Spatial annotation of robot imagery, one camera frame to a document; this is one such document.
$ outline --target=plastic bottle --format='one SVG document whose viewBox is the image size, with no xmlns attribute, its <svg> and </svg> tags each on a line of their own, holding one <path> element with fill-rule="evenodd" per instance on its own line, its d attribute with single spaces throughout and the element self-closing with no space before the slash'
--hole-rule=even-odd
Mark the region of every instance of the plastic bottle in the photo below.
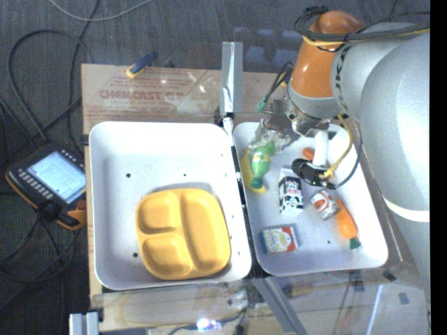
<svg viewBox="0 0 447 335">
<path fill-rule="evenodd" d="M 251 161 L 251 170 L 253 171 L 253 179 L 250 181 L 252 188 L 263 187 L 263 176 L 270 169 L 271 156 L 274 152 L 273 141 L 259 147 L 255 150 L 253 160 Z"/>
</svg>

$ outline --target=soda can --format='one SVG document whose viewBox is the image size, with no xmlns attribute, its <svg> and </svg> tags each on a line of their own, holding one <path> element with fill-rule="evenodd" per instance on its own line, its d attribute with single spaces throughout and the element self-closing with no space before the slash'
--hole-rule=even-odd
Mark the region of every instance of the soda can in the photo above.
<svg viewBox="0 0 447 335">
<path fill-rule="evenodd" d="M 310 200 L 324 221 L 340 211 L 338 204 L 325 188 L 313 195 Z"/>
</svg>

